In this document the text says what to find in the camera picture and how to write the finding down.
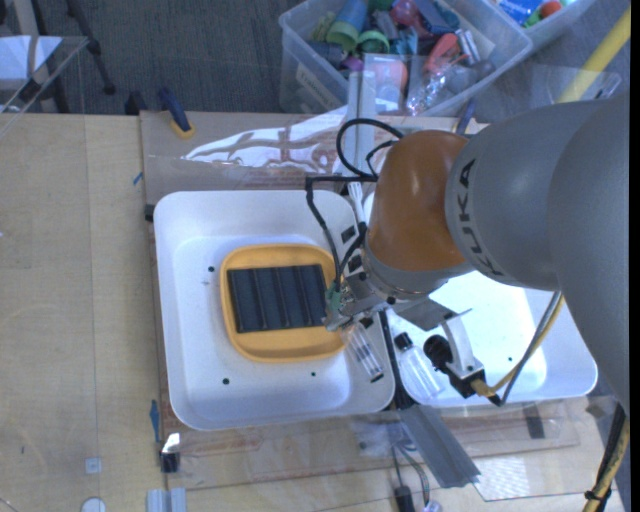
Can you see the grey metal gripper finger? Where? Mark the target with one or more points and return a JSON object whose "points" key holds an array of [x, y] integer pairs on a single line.
{"points": [[335, 325], [364, 315]]}

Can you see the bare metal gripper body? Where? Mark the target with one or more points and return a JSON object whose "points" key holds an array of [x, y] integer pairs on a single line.
{"points": [[367, 302]]}

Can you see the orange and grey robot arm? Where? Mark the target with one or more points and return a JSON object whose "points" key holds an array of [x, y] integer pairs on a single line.
{"points": [[525, 200]]}

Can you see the yellow square plate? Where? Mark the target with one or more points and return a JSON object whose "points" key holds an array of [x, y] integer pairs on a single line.
{"points": [[280, 347]]}

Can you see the black ribbed rectangular block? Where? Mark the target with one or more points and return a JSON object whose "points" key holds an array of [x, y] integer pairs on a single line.
{"points": [[275, 297]]}

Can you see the white plastic tray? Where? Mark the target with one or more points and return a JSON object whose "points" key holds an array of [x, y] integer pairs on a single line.
{"points": [[500, 330], [190, 310]]}

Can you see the clear plastic storage bin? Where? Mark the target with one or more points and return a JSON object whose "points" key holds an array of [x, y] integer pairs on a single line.
{"points": [[545, 27], [300, 75]]}

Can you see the black cylinder on white bracket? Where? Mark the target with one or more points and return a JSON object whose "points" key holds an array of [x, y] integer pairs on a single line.
{"points": [[460, 360]]}

